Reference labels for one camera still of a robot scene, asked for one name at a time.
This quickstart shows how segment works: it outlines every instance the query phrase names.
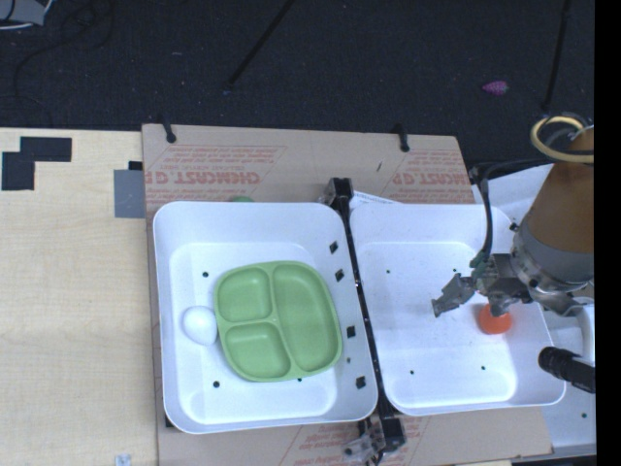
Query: white tray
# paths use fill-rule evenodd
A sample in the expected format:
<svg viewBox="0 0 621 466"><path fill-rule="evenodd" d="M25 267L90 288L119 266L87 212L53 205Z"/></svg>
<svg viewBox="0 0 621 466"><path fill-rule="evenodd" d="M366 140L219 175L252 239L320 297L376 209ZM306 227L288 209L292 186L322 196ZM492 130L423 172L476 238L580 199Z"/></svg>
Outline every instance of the white tray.
<svg viewBox="0 0 621 466"><path fill-rule="evenodd" d="M174 202L155 215L153 234L164 408L178 429L212 433L353 421L374 410L375 372L344 227L335 211L313 203ZM223 273L272 260L315 268L328 285L341 326L339 361L301 381L246 381L227 364L219 339L197 344L182 325L187 309L213 307L213 287ZM347 328L355 336L348 336Z"/></svg>
<svg viewBox="0 0 621 466"><path fill-rule="evenodd" d="M493 210L494 252L513 232ZM375 335L386 397L402 413L425 416L558 402L565 383L541 370L552 340L538 303L510 307L505 334L481 332L476 294L434 316L431 300L455 272L469 276L485 239L482 205L365 204L350 225Z"/></svg>

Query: orange ball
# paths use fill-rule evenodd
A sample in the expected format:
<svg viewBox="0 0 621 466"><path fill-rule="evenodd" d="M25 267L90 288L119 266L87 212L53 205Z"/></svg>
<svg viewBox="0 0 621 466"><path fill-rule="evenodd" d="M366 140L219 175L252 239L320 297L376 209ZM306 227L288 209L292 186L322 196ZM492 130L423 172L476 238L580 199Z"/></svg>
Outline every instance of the orange ball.
<svg viewBox="0 0 621 466"><path fill-rule="evenodd" d="M501 316L492 316L490 305L485 304L478 312L478 325L488 335L499 335L506 333L513 321L510 313L504 313Z"/></svg>

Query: green plate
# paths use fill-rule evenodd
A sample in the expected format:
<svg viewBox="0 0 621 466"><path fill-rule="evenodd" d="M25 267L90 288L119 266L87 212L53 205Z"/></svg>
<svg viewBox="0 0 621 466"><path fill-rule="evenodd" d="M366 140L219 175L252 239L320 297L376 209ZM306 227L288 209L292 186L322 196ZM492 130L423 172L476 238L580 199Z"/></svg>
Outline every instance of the green plate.
<svg viewBox="0 0 621 466"><path fill-rule="evenodd" d="M247 380L315 375L341 356L330 291L308 264L274 261L233 269L218 279L213 301L224 354Z"/></svg>

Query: wooden surface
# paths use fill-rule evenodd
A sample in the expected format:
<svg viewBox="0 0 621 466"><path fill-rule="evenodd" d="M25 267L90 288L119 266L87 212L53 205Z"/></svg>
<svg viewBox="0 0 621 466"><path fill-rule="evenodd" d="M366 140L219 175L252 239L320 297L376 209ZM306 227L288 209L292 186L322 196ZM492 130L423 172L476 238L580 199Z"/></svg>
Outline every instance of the wooden surface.
<svg viewBox="0 0 621 466"><path fill-rule="evenodd" d="M19 136L73 160L0 191L0 465L157 464L146 224L114 217L141 134L0 129L0 151Z"/></svg>

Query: yellow cable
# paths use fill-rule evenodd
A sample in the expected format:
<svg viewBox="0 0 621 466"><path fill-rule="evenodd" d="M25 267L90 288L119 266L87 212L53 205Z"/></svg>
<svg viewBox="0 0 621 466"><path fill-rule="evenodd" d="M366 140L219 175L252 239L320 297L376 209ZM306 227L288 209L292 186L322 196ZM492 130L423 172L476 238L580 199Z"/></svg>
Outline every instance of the yellow cable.
<svg viewBox="0 0 621 466"><path fill-rule="evenodd" d="M575 153L566 153L563 151L552 149L548 145L544 144L539 139L539 130L545 123L550 124L552 122L565 122L566 124L570 124L574 126L578 130L581 130L584 128L584 125L580 121L574 119L573 117L567 117L567 116L545 117L542 120L535 123L535 125L531 129L531 142L533 142L533 145L536 147L536 149L539 150L541 153L544 153L548 157L551 157L556 160L561 160L563 162L579 162L582 164L594 164L594 157L595 157L594 155L580 155L580 154L575 154Z"/></svg>

